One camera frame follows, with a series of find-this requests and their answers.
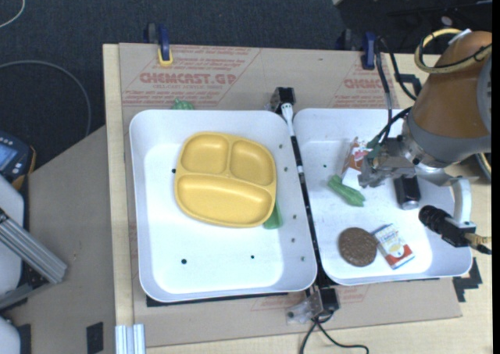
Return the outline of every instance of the blue clamp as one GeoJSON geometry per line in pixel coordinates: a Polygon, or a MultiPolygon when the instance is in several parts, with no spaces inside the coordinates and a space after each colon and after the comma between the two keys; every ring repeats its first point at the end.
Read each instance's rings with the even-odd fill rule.
{"type": "Polygon", "coordinates": [[[144,29],[144,42],[159,45],[158,61],[161,66],[172,64],[173,57],[172,49],[170,48],[169,33],[163,23],[160,23],[158,27],[154,23],[148,23],[144,29]]]}
{"type": "Polygon", "coordinates": [[[377,36],[371,32],[366,32],[362,37],[361,65],[364,70],[375,69],[375,40],[377,36]]]}

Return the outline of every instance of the brown cookie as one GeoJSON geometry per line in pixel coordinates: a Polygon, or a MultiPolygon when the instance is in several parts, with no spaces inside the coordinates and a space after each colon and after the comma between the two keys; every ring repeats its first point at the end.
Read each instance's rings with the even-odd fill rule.
{"type": "Polygon", "coordinates": [[[338,237],[341,256],[354,266],[370,265],[377,256],[377,240],[360,227],[350,227],[338,237]]]}

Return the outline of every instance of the gray carpet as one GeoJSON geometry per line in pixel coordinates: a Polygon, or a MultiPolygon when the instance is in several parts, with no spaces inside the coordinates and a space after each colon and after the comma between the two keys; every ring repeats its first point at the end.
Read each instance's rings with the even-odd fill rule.
{"type": "MultiPolygon", "coordinates": [[[[394,11],[453,8],[477,0],[26,0],[24,13],[0,28],[0,64],[49,61],[70,71],[90,98],[91,130],[105,122],[102,44],[140,42],[148,22],[165,23],[174,44],[334,49],[350,29],[387,38],[412,52],[440,26],[439,11],[389,16],[394,11]]],[[[0,24],[20,0],[0,0],[0,24]]],[[[491,5],[454,12],[457,27],[491,30],[491,5]]],[[[43,165],[84,137],[84,96],[65,74],[39,65],[0,69],[0,130],[32,144],[43,165]]]]}

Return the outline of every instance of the yellow divided tray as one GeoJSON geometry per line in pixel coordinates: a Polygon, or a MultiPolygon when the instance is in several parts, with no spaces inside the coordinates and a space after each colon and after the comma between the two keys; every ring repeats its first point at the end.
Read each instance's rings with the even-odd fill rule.
{"type": "Polygon", "coordinates": [[[174,183],[177,204],[187,215],[220,226],[259,226],[276,201],[272,154],[232,134],[190,136],[180,151],[174,183]]]}

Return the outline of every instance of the black floor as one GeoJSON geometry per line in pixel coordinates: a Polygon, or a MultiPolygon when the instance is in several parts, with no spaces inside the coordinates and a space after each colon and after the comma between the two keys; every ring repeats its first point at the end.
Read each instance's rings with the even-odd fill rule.
{"type": "MultiPolygon", "coordinates": [[[[37,150],[41,166],[87,133],[84,95],[63,72],[19,60],[46,61],[71,72],[88,92],[93,131],[105,122],[102,44],[141,42],[147,22],[165,23],[174,44],[335,49],[349,29],[385,36],[396,52],[413,52],[441,27],[445,9],[458,28],[491,30],[492,5],[480,0],[26,0],[23,14],[0,28],[0,131],[37,150]],[[422,9],[438,8],[435,12],[422,9]],[[414,12],[391,16],[396,11],[414,12]]],[[[0,0],[0,24],[20,0],[0,0]]]]}

